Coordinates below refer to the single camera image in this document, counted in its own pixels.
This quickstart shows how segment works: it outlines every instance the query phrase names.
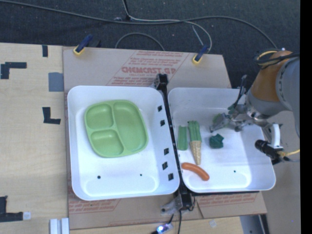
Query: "tray hole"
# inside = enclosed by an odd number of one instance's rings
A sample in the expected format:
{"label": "tray hole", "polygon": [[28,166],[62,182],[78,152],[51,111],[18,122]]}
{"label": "tray hole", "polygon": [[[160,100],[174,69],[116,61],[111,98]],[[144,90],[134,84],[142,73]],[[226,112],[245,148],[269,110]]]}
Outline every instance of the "tray hole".
{"label": "tray hole", "polygon": [[174,179],[174,174],[168,174],[168,180],[173,180]]}
{"label": "tray hole", "polygon": [[167,167],[168,167],[168,163],[167,163],[167,162],[165,162],[165,163],[162,164],[162,169],[163,169],[163,170],[165,170]]}

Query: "light wood surface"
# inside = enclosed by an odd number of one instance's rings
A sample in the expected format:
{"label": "light wood surface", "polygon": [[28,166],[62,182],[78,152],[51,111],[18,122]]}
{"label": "light wood surface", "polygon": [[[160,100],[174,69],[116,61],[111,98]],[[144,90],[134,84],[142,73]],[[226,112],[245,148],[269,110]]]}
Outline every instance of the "light wood surface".
{"label": "light wood surface", "polygon": [[[0,234],[47,234],[50,219],[68,217],[64,93],[48,89],[48,74],[63,72],[62,47],[49,46],[47,58],[42,57],[41,45],[0,43],[0,52],[2,64],[27,62],[26,69],[10,69],[9,79],[0,79],[0,196],[8,196],[7,212],[31,213],[30,220],[0,223]],[[51,107],[51,118],[60,118],[60,125],[44,124],[42,107]],[[158,225],[71,233],[146,234]],[[182,221],[181,233],[243,231],[239,217],[229,217]]]}

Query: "blue and yellow clamp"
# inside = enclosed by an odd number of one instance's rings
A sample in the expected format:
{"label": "blue and yellow clamp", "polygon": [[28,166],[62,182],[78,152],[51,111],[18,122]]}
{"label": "blue and yellow clamp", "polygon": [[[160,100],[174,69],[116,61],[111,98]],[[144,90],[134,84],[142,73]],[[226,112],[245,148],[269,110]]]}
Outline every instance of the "blue and yellow clamp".
{"label": "blue and yellow clamp", "polygon": [[203,46],[203,48],[198,52],[198,54],[195,55],[195,56],[193,57],[193,59],[192,59],[193,63],[194,63],[194,64],[199,64],[200,61],[201,61],[201,58],[202,58],[203,54],[204,54],[207,50],[208,50],[208,46],[205,44],[205,45]]}
{"label": "blue and yellow clamp", "polygon": [[85,47],[88,45],[88,43],[92,40],[93,36],[91,34],[87,35],[81,43],[73,49],[75,55],[81,55],[82,52],[85,50]]}

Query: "robotic hand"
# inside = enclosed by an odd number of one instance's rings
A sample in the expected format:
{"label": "robotic hand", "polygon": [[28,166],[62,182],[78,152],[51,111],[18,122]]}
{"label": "robotic hand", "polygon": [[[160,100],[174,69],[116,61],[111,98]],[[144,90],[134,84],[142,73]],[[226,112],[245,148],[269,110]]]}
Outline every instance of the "robotic hand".
{"label": "robotic hand", "polygon": [[[271,55],[270,58],[263,59],[267,55]],[[246,92],[245,75],[236,102],[228,108],[228,114],[219,114],[214,119],[210,131],[228,124],[233,124],[235,131],[241,131],[245,125],[256,124],[269,133],[269,141],[256,141],[256,148],[275,160],[280,158],[283,148],[279,126],[269,123],[268,118],[281,111],[292,111],[300,137],[300,54],[270,49],[258,53],[253,60],[261,69],[250,90]],[[238,104],[244,94],[244,104]]]}

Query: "black floor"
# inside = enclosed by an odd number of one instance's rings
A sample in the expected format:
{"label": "black floor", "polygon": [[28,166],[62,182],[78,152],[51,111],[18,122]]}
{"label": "black floor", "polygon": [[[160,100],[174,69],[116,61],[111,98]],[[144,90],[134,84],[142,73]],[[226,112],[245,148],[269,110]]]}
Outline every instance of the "black floor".
{"label": "black floor", "polygon": [[[248,75],[249,87],[258,71],[256,51],[286,48],[300,51],[300,0],[6,0],[44,6],[102,20],[47,11],[0,1],[0,42],[77,45],[87,34],[101,47],[115,48],[128,33],[143,33],[159,41],[166,51],[198,52],[211,44],[210,54],[223,55],[233,87]],[[133,17],[140,20],[129,20]],[[192,20],[162,25],[142,20]],[[143,35],[130,35],[117,46],[124,49],[161,50]]]}

